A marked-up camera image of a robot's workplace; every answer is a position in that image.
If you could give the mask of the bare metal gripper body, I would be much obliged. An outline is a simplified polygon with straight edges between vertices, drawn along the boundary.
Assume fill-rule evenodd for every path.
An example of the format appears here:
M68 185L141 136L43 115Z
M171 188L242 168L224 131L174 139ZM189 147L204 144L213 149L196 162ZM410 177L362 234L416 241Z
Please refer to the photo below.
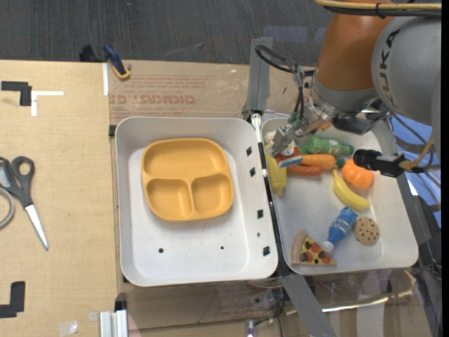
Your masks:
M289 126L295 136L310 136L320 130L326 130L331 125L331 116L323 110L320 100L308 98L308 101L300 103L289 117Z

